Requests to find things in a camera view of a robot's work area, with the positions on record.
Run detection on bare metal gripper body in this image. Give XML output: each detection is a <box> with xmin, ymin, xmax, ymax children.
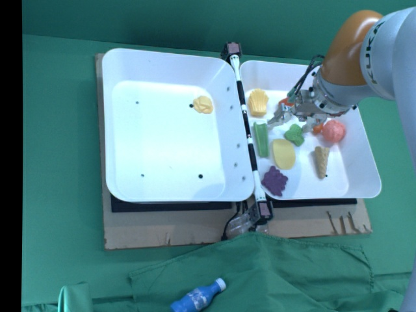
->
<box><xmin>290</xmin><ymin>88</ymin><xmax>354</xmax><ymax>124</ymax></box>

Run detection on green broccoli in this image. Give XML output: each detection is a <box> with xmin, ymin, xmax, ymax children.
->
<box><xmin>284</xmin><ymin>123</ymin><xmax>306</xmax><ymax>148</ymax></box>

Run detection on pink ice cream scoop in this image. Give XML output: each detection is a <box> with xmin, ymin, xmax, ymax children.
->
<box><xmin>321</xmin><ymin>119</ymin><xmax>346</xmax><ymax>144</ymax></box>

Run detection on yellow shell biscuit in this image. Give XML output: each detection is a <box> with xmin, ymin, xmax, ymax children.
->
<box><xmin>248</xmin><ymin>88</ymin><xmax>270</xmax><ymax>118</ymax></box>

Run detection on green celery stick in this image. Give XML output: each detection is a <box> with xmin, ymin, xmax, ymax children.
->
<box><xmin>253</xmin><ymin>121</ymin><xmax>270</xmax><ymax>159</ymax></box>

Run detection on tan ice cream cone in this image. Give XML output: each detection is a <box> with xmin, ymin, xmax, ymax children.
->
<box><xmin>314</xmin><ymin>146</ymin><xmax>330</xmax><ymax>179</ymax></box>

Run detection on yellow oval potato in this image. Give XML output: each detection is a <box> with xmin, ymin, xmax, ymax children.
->
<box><xmin>271</xmin><ymin>138</ymin><xmax>296</xmax><ymax>170</ymax></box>

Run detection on black and white thin rod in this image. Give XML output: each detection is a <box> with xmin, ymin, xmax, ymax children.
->
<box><xmin>229</xmin><ymin>54</ymin><xmax>268</xmax><ymax>204</ymax></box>

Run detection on white plastic tray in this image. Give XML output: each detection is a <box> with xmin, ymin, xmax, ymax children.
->
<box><xmin>239</xmin><ymin>60</ymin><xmax>382</xmax><ymax>201</ymax></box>
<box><xmin>101</xmin><ymin>47</ymin><xmax>255</xmax><ymax>203</ymax></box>

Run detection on purple grapes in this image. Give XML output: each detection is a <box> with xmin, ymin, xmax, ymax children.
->
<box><xmin>261</xmin><ymin>165</ymin><xmax>289</xmax><ymax>197</ymax></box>

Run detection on yellow toy bread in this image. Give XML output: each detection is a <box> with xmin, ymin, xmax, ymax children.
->
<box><xmin>192</xmin><ymin>95</ymin><xmax>215</xmax><ymax>114</ymax></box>

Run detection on green cloth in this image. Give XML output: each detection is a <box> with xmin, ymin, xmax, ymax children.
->
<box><xmin>129</xmin><ymin>231</ymin><xmax>407</xmax><ymax>312</ymax></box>

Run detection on brown cardboard board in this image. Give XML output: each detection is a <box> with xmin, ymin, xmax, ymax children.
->
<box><xmin>95</xmin><ymin>53</ymin><xmax>373</xmax><ymax>251</ymax></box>

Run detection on blue bottle with white cap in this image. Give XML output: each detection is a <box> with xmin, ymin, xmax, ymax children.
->
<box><xmin>170</xmin><ymin>278</ymin><xmax>228</xmax><ymax>312</ymax></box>

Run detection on black block with wires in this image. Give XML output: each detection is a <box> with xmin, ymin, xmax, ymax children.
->
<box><xmin>220</xmin><ymin>42</ymin><xmax>243</xmax><ymax>61</ymax></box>
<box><xmin>248</xmin><ymin>201</ymin><xmax>274</xmax><ymax>226</ymax></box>

